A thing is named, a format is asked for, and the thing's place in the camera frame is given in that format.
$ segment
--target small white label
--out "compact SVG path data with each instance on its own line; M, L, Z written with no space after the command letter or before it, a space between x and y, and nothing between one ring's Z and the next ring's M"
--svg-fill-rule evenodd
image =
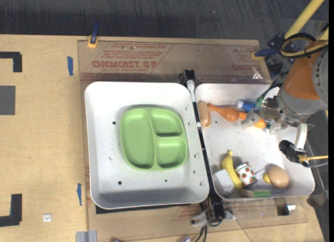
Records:
M43 214L43 221L44 222L50 222L50 221L52 221L52 214L51 213L45 213L45 214Z

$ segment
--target mug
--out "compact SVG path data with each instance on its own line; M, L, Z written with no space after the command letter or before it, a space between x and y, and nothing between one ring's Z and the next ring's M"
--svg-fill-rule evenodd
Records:
M242 182L243 187L250 186L258 181L248 162L244 162L238 165L235 168L235 172L239 177L240 181Z

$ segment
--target green plate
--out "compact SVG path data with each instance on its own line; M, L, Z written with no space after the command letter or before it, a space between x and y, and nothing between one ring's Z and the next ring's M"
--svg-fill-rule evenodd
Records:
M137 170L181 166L188 146L181 118L164 108L133 108L121 119L121 146L126 162Z

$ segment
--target gray square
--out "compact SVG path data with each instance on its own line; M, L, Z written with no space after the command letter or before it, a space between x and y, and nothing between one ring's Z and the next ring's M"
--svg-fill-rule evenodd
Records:
M15 115L15 86L0 86L0 115Z

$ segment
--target wooden surface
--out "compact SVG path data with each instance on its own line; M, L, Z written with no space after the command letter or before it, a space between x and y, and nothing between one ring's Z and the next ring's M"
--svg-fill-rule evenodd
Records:
M0 85L16 86L16 114L0 116L0 216L9 215L11 194L21 193L23 202L22 222L0 227L0 241L75 241L77 231L89 229L77 45L86 39L0 35L0 51L18 51L23 62L23 72L13 73L12 61L0 59ZM304 207L305 223L210 233L207 241L323 241L313 208ZM52 213L51 222L43 222L44 213Z

